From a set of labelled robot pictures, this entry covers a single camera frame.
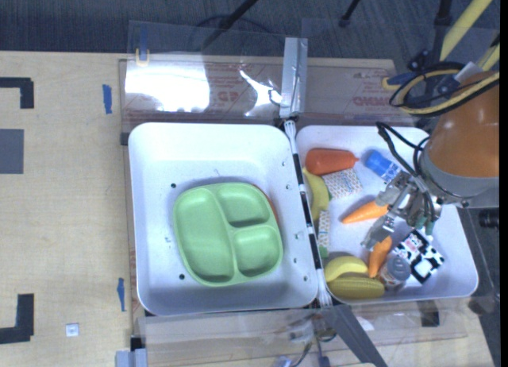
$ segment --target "gray floor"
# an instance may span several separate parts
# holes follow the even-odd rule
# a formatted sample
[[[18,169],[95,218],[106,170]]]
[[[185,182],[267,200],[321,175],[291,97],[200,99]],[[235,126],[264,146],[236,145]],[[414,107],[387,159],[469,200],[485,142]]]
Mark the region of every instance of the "gray floor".
[[[129,21],[213,25],[217,19],[206,20],[231,13],[243,1],[0,0],[0,50],[125,52]],[[351,25],[339,28],[351,1],[259,0],[233,28],[302,35],[310,39],[310,56],[390,58],[402,70],[411,57],[432,46],[440,0],[362,0]],[[453,21],[470,2],[453,0]],[[499,27],[500,0],[494,0],[450,58],[476,61]],[[482,283],[471,306],[482,314],[493,358],[500,365],[498,231],[481,227],[478,212],[461,216],[482,267]]]

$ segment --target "carrot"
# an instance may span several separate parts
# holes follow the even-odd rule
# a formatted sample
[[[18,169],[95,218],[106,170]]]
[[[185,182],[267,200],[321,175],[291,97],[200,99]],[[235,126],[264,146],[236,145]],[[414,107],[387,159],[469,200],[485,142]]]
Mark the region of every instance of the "carrot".
[[[371,278],[374,278],[378,274],[381,265],[387,259],[391,243],[391,236],[388,236],[383,241],[374,244],[374,248],[368,258],[368,275]]]
[[[310,173],[320,176],[350,169],[357,161],[350,151],[315,148],[307,153],[305,166]]]
[[[344,224],[361,222],[371,218],[379,218],[388,212],[388,205],[378,206],[375,200],[366,203],[342,219]]]

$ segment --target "metal can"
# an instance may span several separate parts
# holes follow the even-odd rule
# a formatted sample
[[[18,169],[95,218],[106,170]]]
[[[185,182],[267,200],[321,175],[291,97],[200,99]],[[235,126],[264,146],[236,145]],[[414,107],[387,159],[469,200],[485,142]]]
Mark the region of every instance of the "metal can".
[[[386,289],[400,288],[411,275],[411,267],[401,257],[390,257],[379,270],[379,280]]]

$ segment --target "light wood surface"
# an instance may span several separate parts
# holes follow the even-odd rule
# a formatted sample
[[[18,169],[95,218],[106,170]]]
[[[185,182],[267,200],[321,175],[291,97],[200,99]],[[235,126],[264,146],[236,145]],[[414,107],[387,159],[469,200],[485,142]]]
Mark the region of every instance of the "light wood surface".
[[[0,89],[0,128],[25,130],[24,173],[0,174],[0,327],[14,325],[17,294],[35,295],[35,334],[30,342],[0,345],[0,366],[113,366],[115,352],[129,347],[133,321],[119,142],[118,61],[124,57],[0,52],[0,76],[35,83],[33,110],[20,110],[17,90]],[[112,114],[105,112],[103,84],[112,89]],[[125,312],[118,278],[125,280]],[[462,307],[457,317],[464,332],[458,338],[390,344],[379,352],[390,366],[493,365],[476,315]],[[68,323],[79,323],[78,337],[66,337]],[[359,365],[349,350],[327,354],[333,365]]]

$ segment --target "gray square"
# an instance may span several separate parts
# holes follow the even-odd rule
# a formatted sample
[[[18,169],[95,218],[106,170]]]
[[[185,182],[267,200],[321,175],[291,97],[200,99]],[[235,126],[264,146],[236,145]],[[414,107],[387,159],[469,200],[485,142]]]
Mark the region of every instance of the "gray square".
[[[0,174],[23,173],[23,129],[0,129]]]

